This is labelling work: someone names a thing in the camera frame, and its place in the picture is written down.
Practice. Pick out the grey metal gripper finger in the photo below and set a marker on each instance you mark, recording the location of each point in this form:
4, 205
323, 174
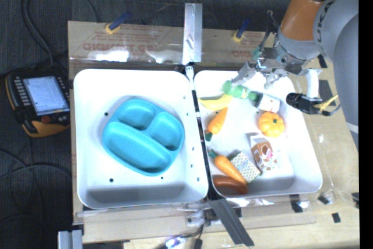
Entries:
246, 73
274, 76

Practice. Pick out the orange carrot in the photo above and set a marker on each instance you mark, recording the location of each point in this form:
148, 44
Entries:
228, 167
218, 124

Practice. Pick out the yellow banana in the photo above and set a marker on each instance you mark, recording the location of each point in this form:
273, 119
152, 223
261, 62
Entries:
215, 102

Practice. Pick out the green broccoli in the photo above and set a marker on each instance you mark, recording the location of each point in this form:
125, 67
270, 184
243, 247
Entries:
237, 91

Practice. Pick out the white patterned packet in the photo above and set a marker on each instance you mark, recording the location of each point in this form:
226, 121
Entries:
246, 166

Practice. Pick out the yellow pumpkin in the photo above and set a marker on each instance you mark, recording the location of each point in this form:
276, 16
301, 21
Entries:
271, 124

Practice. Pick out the brown and white carton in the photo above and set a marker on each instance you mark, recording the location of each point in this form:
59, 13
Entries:
263, 153

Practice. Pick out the brown cardboard board red print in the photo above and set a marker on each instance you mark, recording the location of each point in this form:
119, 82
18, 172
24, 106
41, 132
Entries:
291, 224

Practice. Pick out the white plastic tray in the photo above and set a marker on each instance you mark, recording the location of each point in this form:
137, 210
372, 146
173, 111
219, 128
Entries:
93, 183
297, 160

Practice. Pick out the brown sausage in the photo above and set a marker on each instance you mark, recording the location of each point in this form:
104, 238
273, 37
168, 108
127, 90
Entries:
228, 183

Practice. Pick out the blue divided plate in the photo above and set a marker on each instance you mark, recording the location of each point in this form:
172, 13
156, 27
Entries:
137, 143

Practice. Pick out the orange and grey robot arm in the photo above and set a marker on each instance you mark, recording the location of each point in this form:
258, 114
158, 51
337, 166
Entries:
335, 38

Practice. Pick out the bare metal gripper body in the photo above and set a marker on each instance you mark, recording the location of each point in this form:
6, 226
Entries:
291, 68

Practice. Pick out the black cylinder on white bracket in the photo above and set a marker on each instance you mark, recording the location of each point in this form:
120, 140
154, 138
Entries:
304, 102

